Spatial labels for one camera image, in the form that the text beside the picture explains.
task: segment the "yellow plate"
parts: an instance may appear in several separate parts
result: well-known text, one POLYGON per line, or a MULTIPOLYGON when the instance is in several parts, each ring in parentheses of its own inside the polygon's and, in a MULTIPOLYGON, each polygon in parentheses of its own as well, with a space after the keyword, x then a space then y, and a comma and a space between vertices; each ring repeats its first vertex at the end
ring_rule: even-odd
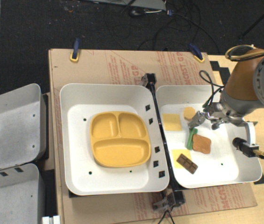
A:
POLYGON ((131 167, 150 158, 149 134, 137 114, 103 112, 95 115, 90 125, 91 148, 100 165, 131 167))

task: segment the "yellow square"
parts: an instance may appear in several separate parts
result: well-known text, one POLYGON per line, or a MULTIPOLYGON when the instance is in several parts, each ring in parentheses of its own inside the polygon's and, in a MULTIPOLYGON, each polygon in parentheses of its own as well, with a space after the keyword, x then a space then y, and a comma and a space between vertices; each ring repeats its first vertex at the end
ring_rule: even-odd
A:
POLYGON ((162 114, 164 130, 182 131, 179 114, 162 114))
POLYGON ((177 160, 178 160, 178 158, 179 158, 179 156, 181 154, 183 154, 184 156, 186 156, 188 159, 192 160, 189 149, 173 149, 171 152, 172 152, 172 156, 173 156, 173 160, 174 160, 174 167, 175 168, 184 168, 182 165, 180 165, 177 162, 177 160))

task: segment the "white tray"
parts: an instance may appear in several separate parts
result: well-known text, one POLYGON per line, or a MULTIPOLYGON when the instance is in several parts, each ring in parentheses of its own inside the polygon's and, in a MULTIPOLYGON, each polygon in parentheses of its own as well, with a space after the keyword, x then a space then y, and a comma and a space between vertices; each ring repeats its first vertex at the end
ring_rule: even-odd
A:
POLYGON ((0 95, 0 169, 41 158, 46 149, 46 109, 39 85, 0 95))
POLYGON ((156 192, 169 183, 163 141, 151 92, 139 85, 67 84, 60 91, 65 180, 80 196, 156 192), (90 122, 100 112, 138 114, 147 126, 150 159, 129 168, 106 168, 92 154, 90 122))
POLYGON ((198 134, 211 139, 211 153, 203 154, 191 150, 192 161, 198 165, 194 174, 185 168, 176 168, 173 150, 187 150, 189 135, 188 121, 183 112, 187 106, 196 111, 203 111, 202 105, 211 95, 210 85, 172 85, 161 86, 156 91, 160 115, 174 113, 180 115, 182 131, 165 131, 166 141, 171 156, 174 176, 185 188, 200 188, 234 183, 255 182, 262 176, 262 167, 258 158, 248 158, 232 145, 235 137, 247 140, 244 127, 223 124, 213 131, 211 123, 206 120, 196 127, 198 134))
POLYGON ((0 223, 40 224, 45 187, 34 164, 0 171, 0 223))

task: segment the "cardboard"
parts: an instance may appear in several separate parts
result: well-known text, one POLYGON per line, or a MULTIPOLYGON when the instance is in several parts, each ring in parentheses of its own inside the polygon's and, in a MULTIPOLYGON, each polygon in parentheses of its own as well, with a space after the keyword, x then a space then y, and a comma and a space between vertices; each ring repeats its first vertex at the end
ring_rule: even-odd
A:
MULTIPOLYGON (((152 204, 160 201, 160 193, 133 193, 71 197, 64 178, 64 157, 60 114, 60 89, 68 83, 140 84, 145 73, 155 73, 157 86, 206 84, 199 77, 205 70, 214 80, 206 53, 204 63, 197 62, 190 52, 80 50, 77 63, 70 61, 70 49, 51 49, 49 67, 57 208, 64 224, 111 224, 156 219, 162 212, 152 204)), ((186 189, 186 203, 173 209, 173 216, 206 213, 256 206, 250 184, 186 189)))

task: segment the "black floor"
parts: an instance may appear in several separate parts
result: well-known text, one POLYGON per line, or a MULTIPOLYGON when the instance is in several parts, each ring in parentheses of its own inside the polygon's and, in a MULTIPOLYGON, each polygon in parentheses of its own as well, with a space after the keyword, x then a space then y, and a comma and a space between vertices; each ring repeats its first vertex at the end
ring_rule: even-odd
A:
POLYGON ((30 83, 49 87, 48 50, 188 51, 224 55, 239 44, 264 49, 264 0, 167 0, 166 12, 132 18, 130 8, 77 0, 1 0, 0 94, 30 83))

